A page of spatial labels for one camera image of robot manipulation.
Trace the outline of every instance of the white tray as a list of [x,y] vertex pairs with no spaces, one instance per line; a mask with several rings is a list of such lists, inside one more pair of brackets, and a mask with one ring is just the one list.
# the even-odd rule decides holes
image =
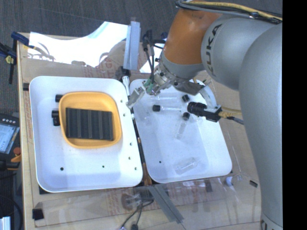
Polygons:
[[[133,81],[130,91],[141,86],[142,81]],[[232,169],[219,123],[190,115],[182,138],[175,138],[181,116],[187,112],[188,103],[182,101],[183,95],[171,87],[156,97],[145,94],[133,107],[148,173],[158,183],[223,176]],[[189,97],[190,102],[205,103],[200,94]],[[177,105],[181,109],[153,112],[154,104],[162,108]]]
[[[126,89],[113,79],[40,76],[30,83],[36,176],[48,192],[68,192],[132,187],[142,179],[142,165]],[[78,149],[64,139],[59,126],[53,126],[51,111],[58,109],[56,94],[97,91],[116,102],[122,137],[113,146]]]

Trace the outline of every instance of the wire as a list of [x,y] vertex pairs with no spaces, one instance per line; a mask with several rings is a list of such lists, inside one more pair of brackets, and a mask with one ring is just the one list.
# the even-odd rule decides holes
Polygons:
[[222,109],[225,109],[227,111],[231,111],[231,112],[241,112],[241,110],[238,110],[238,109],[232,109],[232,108],[229,108],[229,107],[226,107],[226,106],[222,106]]
[[154,66],[152,64],[152,62],[150,61],[150,56],[148,54],[148,50],[145,50],[145,53],[146,53],[146,57],[147,57],[147,60],[148,60],[148,63],[149,63],[149,66],[150,66],[150,70],[151,70],[151,74],[150,74],[150,79],[152,80],[152,83],[154,83]]
[[160,48],[160,49],[163,49],[163,47],[160,47],[160,46],[158,46],[158,45],[153,45],[153,46],[155,46],[156,48]]
[[138,211],[140,211],[140,214],[139,214],[139,216],[138,216],[138,221],[137,221],[137,223],[138,223],[138,222],[139,222],[139,219],[140,219],[140,217],[141,217],[142,209],[145,208],[146,206],[152,204],[153,202],[154,202],[154,200],[151,200],[151,201],[150,201],[148,204],[146,204],[146,205],[143,205],[144,202],[142,202],[142,203],[136,208],[136,210],[135,210],[135,211],[124,221],[124,223],[121,225],[120,229],[122,229],[122,228],[125,226],[125,224],[129,221],[129,219],[130,219],[131,217],[133,217],[133,216],[135,215],[135,213],[137,213]]
[[219,112],[219,116],[223,117],[223,118],[228,118],[228,117],[232,117],[232,116],[236,116],[236,115],[242,115],[242,113],[241,112],[229,113],[229,112],[225,112],[225,111]]
[[0,195],[0,197],[6,199],[6,200],[9,200],[10,202],[12,202],[14,204],[14,206],[17,208],[17,211],[18,211],[18,215],[19,215],[19,227],[18,227],[18,230],[21,230],[22,229],[22,226],[23,226],[23,213],[19,207],[19,205],[12,199],[10,199],[9,197],[6,197],[6,196],[3,196],[3,195]]
[[233,120],[237,122],[238,124],[244,125],[244,121],[242,119],[236,118],[236,117],[227,117],[227,119]]
[[140,209],[140,213],[139,213],[138,219],[136,221],[136,225],[139,223],[139,220],[141,218],[142,209],[143,209],[143,207],[141,207],[141,209]]
[[283,21],[282,16],[275,16],[273,14],[266,13],[265,11],[252,9],[235,3],[179,0],[176,2],[176,5],[180,8],[191,10],[228,13],[248,18],[252,17],[254,19],[266,20],[274,24],[279,24]]

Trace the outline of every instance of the metal bracket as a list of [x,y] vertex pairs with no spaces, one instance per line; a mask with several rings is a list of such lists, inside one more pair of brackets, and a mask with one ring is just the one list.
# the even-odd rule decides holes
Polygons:
[[140,23],[131,21],[128,26],[123,68],[137,70],[140,46]]

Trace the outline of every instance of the gray carpet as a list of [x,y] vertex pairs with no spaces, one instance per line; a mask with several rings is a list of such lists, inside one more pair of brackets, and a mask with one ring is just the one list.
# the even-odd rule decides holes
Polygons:
[[[176,0],[0,0],[0,42],[12,46],[11,33],[38,32],[48,35],[85,36],[103,21],[129,24],[131,17],[141,23],[142,34],[153,30],[154,38],[167,32],[177,12]],[[237,3],[282,14],[283,0],[207,0]],[[10,66],[0,58],[0,113],[18,112],[17,74],[8,84]],[[0,178],[11,175],[0,172]],[[12,197],[13,177],[0,180],[0,195]],[[0,214],[13,211],[0,200]]]

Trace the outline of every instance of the blue handle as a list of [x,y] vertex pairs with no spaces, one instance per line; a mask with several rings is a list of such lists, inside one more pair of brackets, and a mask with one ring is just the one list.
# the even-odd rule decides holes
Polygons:
[[24,44],[26,46],[29,46],[29,39],[26,38],[25,36],[21,35],[20,33],[12,32],[11,37],[14,40],[17,40],[17,41],[21,42],[22,44]]

